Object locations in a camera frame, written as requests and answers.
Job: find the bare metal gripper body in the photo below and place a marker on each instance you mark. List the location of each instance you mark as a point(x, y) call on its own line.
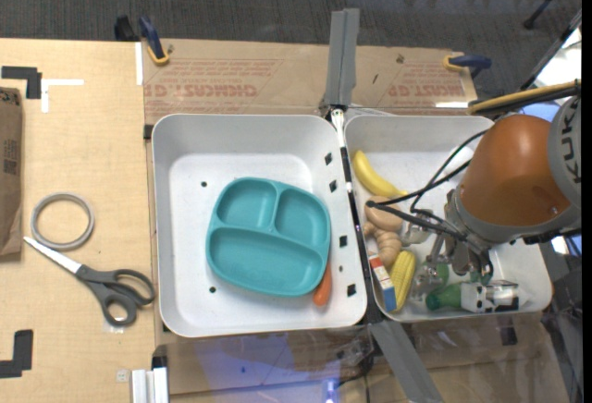
point(462, 258)

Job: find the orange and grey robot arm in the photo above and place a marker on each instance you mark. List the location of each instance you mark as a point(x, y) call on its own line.
point(513, 174)

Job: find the green bottle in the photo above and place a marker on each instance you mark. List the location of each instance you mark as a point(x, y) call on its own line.
point(444, 298)

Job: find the white and black carton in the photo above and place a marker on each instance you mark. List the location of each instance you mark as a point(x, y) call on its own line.
point(485, 297)

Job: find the yellow corn cob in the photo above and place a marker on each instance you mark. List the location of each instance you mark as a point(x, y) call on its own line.
point(403, 276)

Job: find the beige lumpy toy food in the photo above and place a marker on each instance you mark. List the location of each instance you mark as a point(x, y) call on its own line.
point(389, 248)

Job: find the white red blue carton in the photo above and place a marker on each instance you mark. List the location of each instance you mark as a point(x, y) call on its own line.
point(385, 283)

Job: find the beige round toy food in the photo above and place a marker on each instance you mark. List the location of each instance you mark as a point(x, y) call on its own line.
point(384, 216)

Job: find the yellow banana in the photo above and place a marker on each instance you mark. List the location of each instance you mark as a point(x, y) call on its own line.
point(370, 177)

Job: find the white plastic tray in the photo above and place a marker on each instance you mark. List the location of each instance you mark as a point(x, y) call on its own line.
point(194, 216)
point(416, 137)

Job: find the orange carrot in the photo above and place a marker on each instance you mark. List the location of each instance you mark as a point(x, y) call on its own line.
point(323, 292)

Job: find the teal divided plate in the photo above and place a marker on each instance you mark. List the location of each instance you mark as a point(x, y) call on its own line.
point(263, 258)

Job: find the brown cardboard board red print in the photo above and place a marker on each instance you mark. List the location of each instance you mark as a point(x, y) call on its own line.
point(259, 87)

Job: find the grey tape roll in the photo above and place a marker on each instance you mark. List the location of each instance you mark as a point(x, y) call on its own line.
point(38, 230)

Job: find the brown paper bag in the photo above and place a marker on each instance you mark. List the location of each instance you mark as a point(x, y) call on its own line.
point(10, 170)

